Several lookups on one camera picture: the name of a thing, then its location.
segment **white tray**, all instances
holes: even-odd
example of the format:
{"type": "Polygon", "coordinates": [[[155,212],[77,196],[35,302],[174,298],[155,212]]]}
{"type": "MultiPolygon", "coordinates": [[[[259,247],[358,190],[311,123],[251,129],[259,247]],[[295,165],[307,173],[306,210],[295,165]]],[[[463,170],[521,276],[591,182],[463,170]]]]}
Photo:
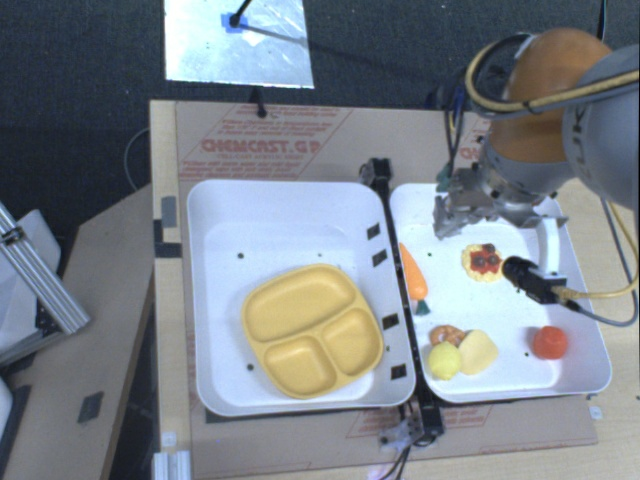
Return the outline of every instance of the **white tray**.
{"type": "MultiPolygon", "coordinates": [[[[542,306],[517,293],[506,279],[478,283],[467,276],[461,253],[469,244],[493,243],[503,258],[520,256],[538,260],[535,230],[518,230],[506,221],[481,222],[463,228],[462,234],[439,240],[433,233],[435,185],[407,184],[391,196],[398,240],[420,266],[429,286],[431,313],[414,316],[422,357],[431,349],[429,332],[451,324],[462,330],[482,329],[500,351],[496,362],[484,372],[456,375],[449,381],[423,370],[427,383],[444,400],[463,403],[530,398],[577,393],[596,393],[611,379],[611,363],[597,323],[558,305],[542,306]],[[538,359],[530,343],[544,325],[562,328],[570,346],[555,361],[538,359]]],[[[560,215],[555,201],[546,200],[541,214],[560,215]]],[[[560,229],[560,271],[568,286],[584,290],[584,281],[566,227],[560,229]]],[[[588,302],[581,301],[592,311],[588,302]]]]}
{"type": "Polygon", "coordinates": [[[208,180],[189,193],[187,220],[196,379],[210,410],[243,416],[380,407],[412,394],[415,371],[402,301],[384,210],[372,190],[356,183],[208,180]],[[386,259],[374,266],[378,254],[386,259]],[[355,382],[297,400],[259,367],[240,310],[254,288],[314,263],[335,265],[356,283],[380,324],[385,352],[355,382]]]}

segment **red tomato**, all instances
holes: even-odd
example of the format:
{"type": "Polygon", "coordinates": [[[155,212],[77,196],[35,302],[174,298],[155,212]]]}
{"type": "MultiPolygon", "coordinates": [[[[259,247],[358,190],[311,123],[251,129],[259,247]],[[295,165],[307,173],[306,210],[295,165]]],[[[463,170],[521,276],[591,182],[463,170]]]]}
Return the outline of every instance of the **red tomato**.
{"type": "Polygon", "coordinates": [[[560,359],[567,351],[567,335],[562,329],[547,325],[533,337],[533,352],[542,359],[560,359]]]}

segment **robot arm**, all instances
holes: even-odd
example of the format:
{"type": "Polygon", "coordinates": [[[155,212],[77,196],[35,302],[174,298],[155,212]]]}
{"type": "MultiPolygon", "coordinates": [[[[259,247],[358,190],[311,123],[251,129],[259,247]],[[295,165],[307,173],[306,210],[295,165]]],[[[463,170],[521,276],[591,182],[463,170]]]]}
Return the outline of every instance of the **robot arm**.
{"type": "MultiPolygon", "coordinates": [[[[469,95],[482,105],[472,78],[468,72],[469,95]]],[[[637,233],[638,46],[611,52],[584,32],[549,31],[519,55],[504,96],[516,101],[496,107],[515,110],[487,116],[495,121],[479,162],[453,173],[448,193],[436,199],[436,236],[499,217],[536,227],[543,216],[535,207],[575,176],[601,197],[633,208],[637,233]],[[590,97],[580,93],[580,87],[606,86],[621,74],[625,85],[590,97]],[[571,100],[553,101],[554,94],[572,91],[577,96],[571,100]],[[549,103],[533,107],[545,98],[549,103]]]]}

